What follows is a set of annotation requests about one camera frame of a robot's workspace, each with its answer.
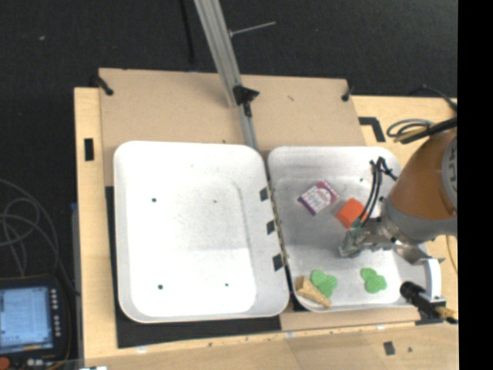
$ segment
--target device screen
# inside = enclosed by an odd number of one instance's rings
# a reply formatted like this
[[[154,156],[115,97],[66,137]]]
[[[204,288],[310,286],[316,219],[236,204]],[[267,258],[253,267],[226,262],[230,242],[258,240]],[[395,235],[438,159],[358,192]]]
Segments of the device screen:
[[[0,354],[50,348],[48,287],[0,289]]]

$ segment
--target wooden table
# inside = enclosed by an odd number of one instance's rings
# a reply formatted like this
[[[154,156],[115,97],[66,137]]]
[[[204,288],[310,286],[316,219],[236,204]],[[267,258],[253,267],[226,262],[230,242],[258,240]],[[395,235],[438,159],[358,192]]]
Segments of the wooden table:
[[[385,130],[399,119],[419,117],[438,122],[453,116],[445,101],[431,98],[353,96],[359,117],[376,117]],[[388,148],[405,165],[422,141],[409,145],[378,143],[373,130],[362,126],[368,146]],[[104,192],[100,94],[98,89],[75,89],[75,137],[80,221],[84,356],[87,365],[113,368],[458,368],[458,327],[449,324],[415,326],[394,321],[392,311],[358,311],[320,326],[297,330],[290,313],[281,315],[287,331],[206,338],[138,348],[117,348],[112,292],[108,224]],[[84,139],[93,139],[94,160],[85,161]],[[457,263],[457,242],[450,241]],[[448,306],[458,309],[458,279],[451,265],[446,237],[428,244],[441,265],[442,292]],[[383,343],[392,341],[395,355]]]

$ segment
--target electronic device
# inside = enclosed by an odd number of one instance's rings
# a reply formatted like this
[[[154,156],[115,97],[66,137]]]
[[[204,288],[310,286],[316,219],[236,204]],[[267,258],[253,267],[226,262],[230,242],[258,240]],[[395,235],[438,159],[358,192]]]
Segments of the electronic device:
[[[69,339],[67,302],[56,277],[0,280],[0,359],[15,367],[63,360]]]

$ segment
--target black floor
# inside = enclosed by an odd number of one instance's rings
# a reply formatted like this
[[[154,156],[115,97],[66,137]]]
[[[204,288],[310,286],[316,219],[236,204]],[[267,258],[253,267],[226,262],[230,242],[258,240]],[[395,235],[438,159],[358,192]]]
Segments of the black floor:
[[[233,38],[242,73],[346,78],[356,94],[407,95],[426,83],[457,95],[458,0],[221,3],[232,30],[277,22]],[[99,67],[213,71],[192,0],[185,7],[194,62],[179,0],[0,0],[0,178],[45,206],[70,274],[73,88]],[[4,207],[13,193],[0,194]],[[44,271],[49,248],[27,248],[28,270]],[[0,277],[15,273],[0,247]]]

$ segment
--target green clover-shaped object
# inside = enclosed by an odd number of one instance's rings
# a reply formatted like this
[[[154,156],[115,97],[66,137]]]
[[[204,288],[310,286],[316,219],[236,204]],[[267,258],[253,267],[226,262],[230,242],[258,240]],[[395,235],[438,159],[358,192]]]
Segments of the green clover-shaped object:
[[[315,269],[311,272],[310,281],[328,298],[332,296],[332,291],[337,287],[335,276],[325,274],[320,269]]]
[[[360,276],[364,279],[364,288],[368,293],[375,294],[387,288],[385,277],[383,275],[378,275],[372,268],[362,268],[360,270]]]

